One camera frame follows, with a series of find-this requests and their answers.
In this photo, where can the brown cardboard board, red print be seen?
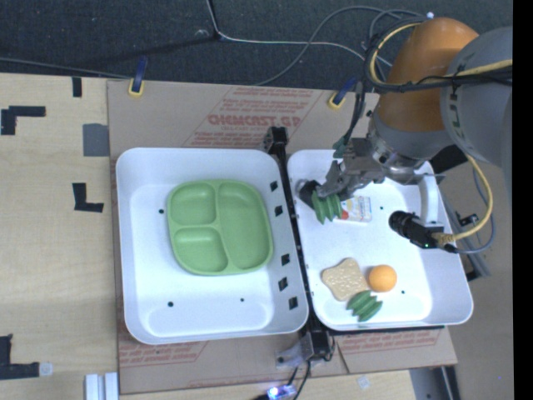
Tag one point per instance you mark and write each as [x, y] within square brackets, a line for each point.
[233, 115]

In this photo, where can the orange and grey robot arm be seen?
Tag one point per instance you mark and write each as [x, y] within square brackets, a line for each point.
[416, 86]

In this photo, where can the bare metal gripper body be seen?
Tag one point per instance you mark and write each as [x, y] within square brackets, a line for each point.
[362, 163]

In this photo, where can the green pea pod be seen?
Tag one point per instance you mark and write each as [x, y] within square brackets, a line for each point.
[327, 211]
[365, 306]

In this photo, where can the beige bread slice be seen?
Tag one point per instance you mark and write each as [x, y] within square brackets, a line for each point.
[343, 279]

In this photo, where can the thin black rod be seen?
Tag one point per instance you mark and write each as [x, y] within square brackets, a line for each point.
[296, 231]

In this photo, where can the orange ball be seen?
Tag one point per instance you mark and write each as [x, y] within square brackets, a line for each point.
[382, 278]

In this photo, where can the black cylinder on white bracket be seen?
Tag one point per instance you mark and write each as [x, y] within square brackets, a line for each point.
[412, 225]

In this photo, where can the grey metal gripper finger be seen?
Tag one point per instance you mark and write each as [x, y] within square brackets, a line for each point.
[328, 181]
[345, 188]

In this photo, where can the green divided plate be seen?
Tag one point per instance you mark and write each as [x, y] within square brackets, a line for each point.
[220, 227]

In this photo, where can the white carton with colour print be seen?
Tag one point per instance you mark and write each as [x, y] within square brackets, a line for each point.
[358, 211]

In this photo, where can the white plastic tray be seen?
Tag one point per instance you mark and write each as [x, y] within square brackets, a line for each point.
[375, 244]
[208, 306]

